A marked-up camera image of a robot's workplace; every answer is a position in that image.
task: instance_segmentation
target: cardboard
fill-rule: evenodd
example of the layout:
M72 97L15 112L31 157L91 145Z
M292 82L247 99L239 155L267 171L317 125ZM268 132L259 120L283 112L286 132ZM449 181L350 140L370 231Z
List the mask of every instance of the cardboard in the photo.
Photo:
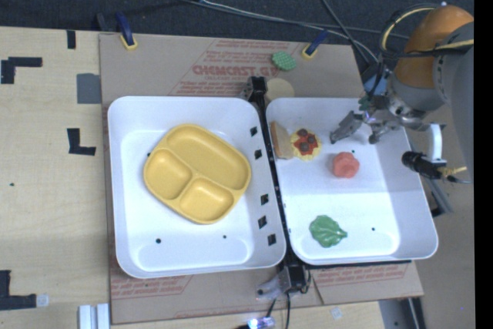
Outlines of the cardboard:
M115 258L108 107L122 96L241 96L249 76L282 79L297 97L354 98L363 86L352 49L321 45L316 57L304 60L300 51L306 43L157 35L136 40L138 47L129 51L119 34L99 36L112 323L266 311L271 301L259 298L256 288L276 275L275 267L152 280L122 272ZM278 51L291 55L297 67L288 72L274 67L271 56ZM293 307L422 295L412 262L311 273L311 287L293 297Z

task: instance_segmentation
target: wooden table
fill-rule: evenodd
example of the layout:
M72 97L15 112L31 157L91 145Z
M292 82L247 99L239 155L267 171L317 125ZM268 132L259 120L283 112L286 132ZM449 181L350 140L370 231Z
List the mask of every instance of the wooden table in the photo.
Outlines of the wooden table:
M83 304L109 302L100 104L78 104L76 76L99 74L98 32L0 28L0 57L42 57L0 85L0 270L10 294L48 294L49 306L0 311L0 328L77 327ZM68 128L94 156L70 155ZM378 302L293 309L290 327L383 328ZM286 311L275 311L279 326ZM160 321L125 328L233 328L254 315Z

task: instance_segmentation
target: white tray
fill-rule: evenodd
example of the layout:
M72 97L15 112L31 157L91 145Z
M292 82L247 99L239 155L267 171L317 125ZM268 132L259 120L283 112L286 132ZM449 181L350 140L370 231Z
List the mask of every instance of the white tray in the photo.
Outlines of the white tray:
M404 129L368 143L370 127L334 145L330 132L356 99L275 99L267 120L294 133L306 128L322 142L310 162L276 158L280 192L294 253L313 265L414 260L431 256L438 238L419 176L404 167L401 156L410 150ZM354 151L360 169L352 179L338 179L330 171L334 155ZM339 244L323 248L310 234L318 215L336 220L347 232Z
M157 200L143 181L147 154L174 126L194 123L249 160L244 195L217 223L193 223ZM128 96L108 111L116 257L138 278L272 267L286 241L257 111L242 99Z

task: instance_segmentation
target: blue clamp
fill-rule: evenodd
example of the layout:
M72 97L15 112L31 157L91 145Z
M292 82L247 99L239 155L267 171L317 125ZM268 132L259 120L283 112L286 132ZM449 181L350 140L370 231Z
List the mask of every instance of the blue clamp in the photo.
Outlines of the blue clamp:
M329 35L327 30L322 31L312 42L308 44L303 51L301 52L301 56L306 60L311 60L315 53L317 52L317 47L322 44L325 38Z
M118 26L122 31L120 36L123 46L130 50L137 48L137 41L133 38L132 29L130 29L130 24L127 18L124 16L122 12L115 13L116 21L118 22Z

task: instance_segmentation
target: yellow plate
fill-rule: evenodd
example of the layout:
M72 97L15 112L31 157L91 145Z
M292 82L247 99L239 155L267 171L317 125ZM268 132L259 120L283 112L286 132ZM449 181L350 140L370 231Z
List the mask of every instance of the yellow plate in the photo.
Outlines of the yellow plate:
M247 189L250 178L250 164L240 151L193 124L171 129L144 166L149 191L197 223L224 218Z

